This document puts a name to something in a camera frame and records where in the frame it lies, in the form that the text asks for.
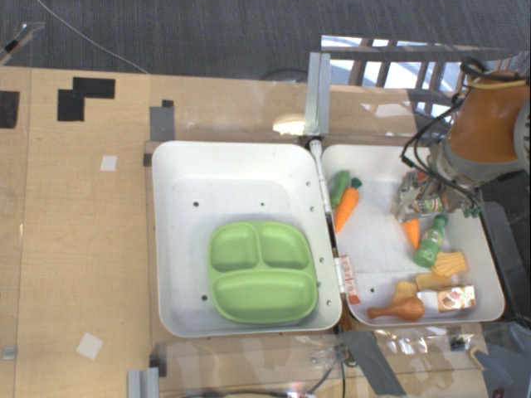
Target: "toy bottle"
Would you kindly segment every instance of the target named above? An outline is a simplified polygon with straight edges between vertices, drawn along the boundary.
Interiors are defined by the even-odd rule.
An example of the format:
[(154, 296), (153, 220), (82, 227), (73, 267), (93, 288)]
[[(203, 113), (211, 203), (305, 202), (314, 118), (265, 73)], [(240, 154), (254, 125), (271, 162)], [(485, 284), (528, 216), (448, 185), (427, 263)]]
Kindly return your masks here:
[(341, 196), (343, 195), (345, 188), (348, 186), (348, 180), (350, 180), (350, 174), (348, 174), (348, 171), (340, 171), (338, 175), (335, 176), (334, 189), (330, 193), (330, 204), (333, 209), (339, 205)]
[(444, 239), (442, 229), (447, 222), (447, 216), (438, 215), (435, 217), (433, 220), (433, 226), (424, 233), (421, 245), (413, 255), (413, 260), (416, 264), (428, 269), (435, 264), (435, 259), (441, 249), (442, 241)]

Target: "bottle cap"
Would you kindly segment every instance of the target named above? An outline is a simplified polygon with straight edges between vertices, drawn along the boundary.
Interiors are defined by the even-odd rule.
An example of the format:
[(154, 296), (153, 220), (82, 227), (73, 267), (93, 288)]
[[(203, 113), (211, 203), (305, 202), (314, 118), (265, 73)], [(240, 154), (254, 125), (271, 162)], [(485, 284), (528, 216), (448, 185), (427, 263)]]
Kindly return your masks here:
[(446, 224), (448, 224), (448, 217), (445, 216), (444, 214), (439, 214), (438, 216), (435, 217), (433, 224), (438, 224), (444, 227)]
[(353, 178), (350, 182), (350, 185), (354, 187), (355, 189), (359, 189), (362, 186), (362, 182), (360, 182), (359, 178)]

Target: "yellow toy food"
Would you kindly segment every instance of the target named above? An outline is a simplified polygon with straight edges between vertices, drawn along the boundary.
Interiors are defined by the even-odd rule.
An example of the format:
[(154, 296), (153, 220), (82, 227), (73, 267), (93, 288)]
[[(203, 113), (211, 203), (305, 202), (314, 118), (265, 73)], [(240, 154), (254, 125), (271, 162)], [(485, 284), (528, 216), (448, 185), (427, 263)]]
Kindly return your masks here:
[(417, 285), (404, 280), (400, 280), (395, 286), (395, 294), (392, 297), (391, 302), (397, 303), (405, 298), (410, 298), (411, 296), (417, 296)]
[(450, 277), (467, 269), (465, 256), (462, 252), (439, 252), (431, 271), (442, 277)]
[(451, 280), (448, 277), (442, 277), (434, 273), (423, 273), (415, 276), (419, 290), (436, 288), (438, 286), (449, 286)]

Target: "small carton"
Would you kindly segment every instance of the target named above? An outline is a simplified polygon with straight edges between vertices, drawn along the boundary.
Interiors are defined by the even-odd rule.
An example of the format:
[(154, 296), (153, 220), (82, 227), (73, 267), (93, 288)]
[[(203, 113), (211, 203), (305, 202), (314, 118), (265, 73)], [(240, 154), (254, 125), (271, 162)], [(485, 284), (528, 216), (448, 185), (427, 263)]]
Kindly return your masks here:
[(475, 306), (473, 284), (453, 284), (422, 290), (417, 297), (424, 303), (426, 313), (445, 313)]
[(345, 286), (345, 293), (347, 294), (348, 302), (352, 305), (360, 303), (358, 296), (358, 289), (354, 283), (354, 270), (350, 264), (350, 257), (348, 255), (341, 255), (341, 270), (343, 271), (343, 284)]

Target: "toy chicken leg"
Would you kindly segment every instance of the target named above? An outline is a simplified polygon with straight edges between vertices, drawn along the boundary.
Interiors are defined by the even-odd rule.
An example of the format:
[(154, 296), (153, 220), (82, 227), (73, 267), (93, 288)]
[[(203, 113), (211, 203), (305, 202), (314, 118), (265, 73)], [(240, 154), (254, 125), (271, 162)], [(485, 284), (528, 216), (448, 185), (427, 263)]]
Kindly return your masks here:
[(351, 187), (347, 187), (341, 196), (341, 201), (337, 209), (335, 210), (334, 228), (335, 232), (339, 233), (345, 223), (347, 222), (350, 214), (354, 211), (354, 208), (359, 201), (358, 189), (362, 186), (357, 178), (354, 178), (351, 182)]
[(392, 303), (385, 308), (367, 308), (367, 315), (369, 318), (392, 315), (414, 322), (424, 315), (424, 304), (419, 298), (412, 296), (396, 303)]

